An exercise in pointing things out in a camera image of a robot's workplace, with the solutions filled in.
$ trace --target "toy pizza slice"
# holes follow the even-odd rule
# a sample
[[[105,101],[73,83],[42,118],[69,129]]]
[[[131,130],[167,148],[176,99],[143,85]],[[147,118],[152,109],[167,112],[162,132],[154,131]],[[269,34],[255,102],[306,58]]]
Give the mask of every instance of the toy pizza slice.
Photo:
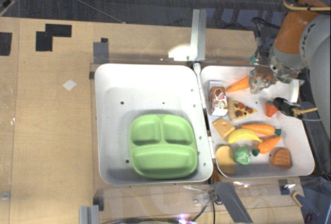
[[[248,117],[257,112],[254,108],[249,107],[242,102],[232,100],[231,98],[229,98],[228,107],[228,116],[231,121]]]

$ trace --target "yellow banana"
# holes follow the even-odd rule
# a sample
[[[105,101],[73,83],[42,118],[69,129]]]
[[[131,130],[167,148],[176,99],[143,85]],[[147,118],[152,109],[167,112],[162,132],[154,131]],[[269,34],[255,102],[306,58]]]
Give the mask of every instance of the yellow banana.
[[[232,144],[240,139],[252,139],[257,140],[260,143],[262,140],[258,137],[258,135],[251,129],[248,128],[239,128],[233,131],[228,137],[228,143]]]

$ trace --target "wooden surface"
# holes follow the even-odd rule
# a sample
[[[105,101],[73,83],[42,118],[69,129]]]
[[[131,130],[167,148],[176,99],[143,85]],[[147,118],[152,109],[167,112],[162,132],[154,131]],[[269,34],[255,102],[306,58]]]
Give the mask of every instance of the wooden surface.
[[[44,31],[46,23],[71,24],[72,37],[54,37],[53,52],[36,52],[36,31]],[[10,224],[78,223],[79,207],[91,206],[94,186],[98,186],[94,181],[99,181],[93,172],[93,116],[88,78],[93,42],[108,38],[111,57],[160,59],[168,57],[169,49],[189,43],[191,29],[11,18],[0,18],[0,29],[0,32],[13,32],[19,39],[18,60],[10,62],[10,57],[0,60],[1,67],[14,67],[18,63]],[[248,61],[255,51],[252,32],[208,29],[206,39],[206,57]],[[0,77],[0,80],[6,83],[8,78]],[[77,84],[71,91],[63,87],[68,80]],[[0,213],[9,210],[3,203],[0,205]],[[218,220],[231,223],[224,208],[217,210]],[[261,216],[279,222],[279,212],[291,217],[291,223],[302,222],[299,209],[292,202],[287,207],[271,204],[250,210],[257,223],[261,222]],[[211,218],[210,211],[206,212],[199,223],[209,223]]]

